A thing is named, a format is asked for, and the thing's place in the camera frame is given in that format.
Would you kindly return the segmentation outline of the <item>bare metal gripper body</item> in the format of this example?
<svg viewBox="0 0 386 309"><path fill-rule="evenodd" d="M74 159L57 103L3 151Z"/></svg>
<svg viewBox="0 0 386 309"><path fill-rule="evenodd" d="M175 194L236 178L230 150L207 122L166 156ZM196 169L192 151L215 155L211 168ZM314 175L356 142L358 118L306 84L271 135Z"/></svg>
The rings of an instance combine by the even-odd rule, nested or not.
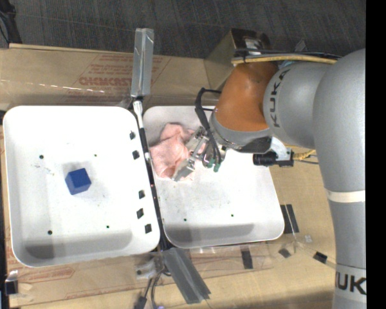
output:
<svg viewBox="0 0 386 309"><path fill-rule="evenodd" d="M199 126L185 144L189 160L202 162L223 162L226 151L218 144L210 131Z"/></svg>

